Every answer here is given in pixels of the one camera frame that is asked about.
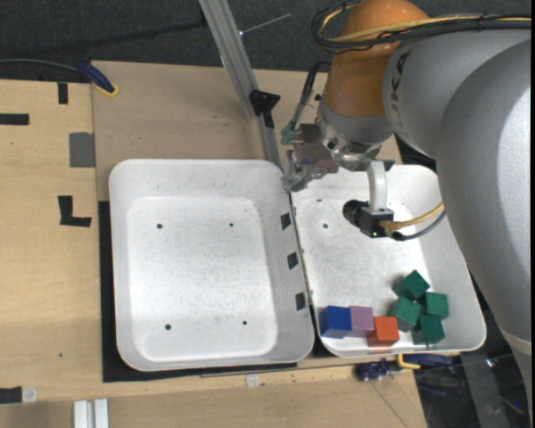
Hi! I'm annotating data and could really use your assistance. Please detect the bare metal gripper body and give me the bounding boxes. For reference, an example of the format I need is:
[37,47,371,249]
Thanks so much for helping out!
[292,122,383,173]

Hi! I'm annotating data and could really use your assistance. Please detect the white plastic tray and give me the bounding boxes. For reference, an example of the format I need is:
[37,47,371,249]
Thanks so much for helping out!
[289,162,488,359]
[108,158,316,373]

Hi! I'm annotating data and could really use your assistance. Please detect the blue cube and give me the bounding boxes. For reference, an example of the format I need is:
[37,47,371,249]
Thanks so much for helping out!
[318,305,353,340]

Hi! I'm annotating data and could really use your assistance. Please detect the green cube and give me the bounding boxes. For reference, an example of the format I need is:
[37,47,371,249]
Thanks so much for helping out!
[411,313,446,346]
[417,291,450,318]
[391,269,432,301]
[391,296,423,333]

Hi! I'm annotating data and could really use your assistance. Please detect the purple cube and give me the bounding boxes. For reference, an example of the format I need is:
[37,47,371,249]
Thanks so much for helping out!
[348,305,376,339]

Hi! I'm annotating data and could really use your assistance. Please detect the orange cube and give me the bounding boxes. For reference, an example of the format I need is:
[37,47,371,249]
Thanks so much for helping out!
[366,316,401,347]

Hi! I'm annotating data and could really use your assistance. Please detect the black cylinder on white bracket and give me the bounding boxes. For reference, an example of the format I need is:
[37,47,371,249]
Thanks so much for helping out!
[342,160,396,239]

